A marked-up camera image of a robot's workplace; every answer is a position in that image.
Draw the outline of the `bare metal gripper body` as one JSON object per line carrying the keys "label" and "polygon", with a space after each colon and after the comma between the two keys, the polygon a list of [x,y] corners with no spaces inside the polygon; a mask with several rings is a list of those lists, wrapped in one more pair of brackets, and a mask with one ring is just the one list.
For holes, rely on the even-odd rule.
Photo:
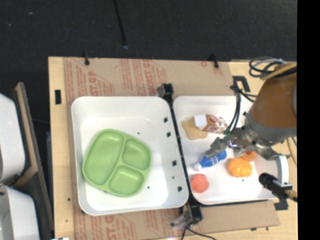
{"label": "bare metal gripper body", "polygon": [[249,126],[235,128],[226,132],[224,141],[227,146],[236,151],[255,151],[258,155],[267,161],[275,160],[279,156],[285,156],[287,159],[292,155],[287,152],[278,152],[274,146],[285,141],[285,138],[267,140],[258,135]]}

